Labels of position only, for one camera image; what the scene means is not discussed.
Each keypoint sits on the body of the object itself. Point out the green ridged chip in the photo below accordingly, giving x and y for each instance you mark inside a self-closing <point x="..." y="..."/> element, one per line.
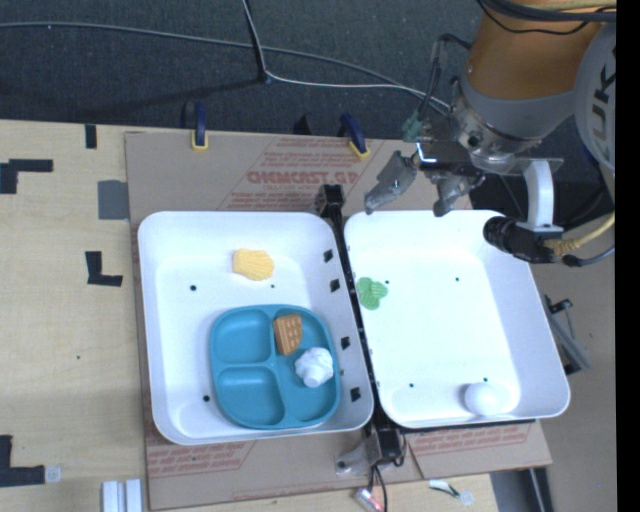
<point x="371" y="293"/>

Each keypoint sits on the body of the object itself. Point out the black cylinder on white bracket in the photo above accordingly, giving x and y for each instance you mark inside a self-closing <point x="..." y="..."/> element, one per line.
<point x="530" y="225"/>

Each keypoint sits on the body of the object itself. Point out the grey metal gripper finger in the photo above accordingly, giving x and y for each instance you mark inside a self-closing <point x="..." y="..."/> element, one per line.
<point x="450" y="192"/>
<point x="390" y="182"/>

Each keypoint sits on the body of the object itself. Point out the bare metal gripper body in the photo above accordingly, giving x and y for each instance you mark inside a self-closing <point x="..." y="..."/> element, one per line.
<point x="465" y="150"/>

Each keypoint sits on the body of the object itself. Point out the white plastic tray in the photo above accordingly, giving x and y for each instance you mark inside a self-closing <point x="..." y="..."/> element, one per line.
<point x="175" y="350"/>
<point x="450" y="340"/>

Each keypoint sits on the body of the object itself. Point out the white ball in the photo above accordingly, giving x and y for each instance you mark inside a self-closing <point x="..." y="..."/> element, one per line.
<point x="483" y="399"/>

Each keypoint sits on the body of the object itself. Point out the yellow ridged chip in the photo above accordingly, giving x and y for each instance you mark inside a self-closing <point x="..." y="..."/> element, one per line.
<point x="252" y="264"/>

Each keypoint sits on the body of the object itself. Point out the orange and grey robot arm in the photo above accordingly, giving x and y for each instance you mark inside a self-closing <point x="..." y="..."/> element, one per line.
<point x="530" y="60"/>

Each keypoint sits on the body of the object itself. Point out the blue divided plate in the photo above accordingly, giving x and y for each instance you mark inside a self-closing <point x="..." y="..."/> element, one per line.
<point x="250" y="370"/>

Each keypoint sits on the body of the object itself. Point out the brown cardboard board red print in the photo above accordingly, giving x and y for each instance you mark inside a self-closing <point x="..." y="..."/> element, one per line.
<point x="280" y="165"/>

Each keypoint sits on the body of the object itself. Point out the white cauliflower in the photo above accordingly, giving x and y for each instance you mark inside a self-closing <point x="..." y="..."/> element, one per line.
<point x="314" y="366"/>

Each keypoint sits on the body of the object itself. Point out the orange waffle biscuit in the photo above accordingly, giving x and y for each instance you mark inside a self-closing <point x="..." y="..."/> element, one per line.
<point x="288" y="332"/>

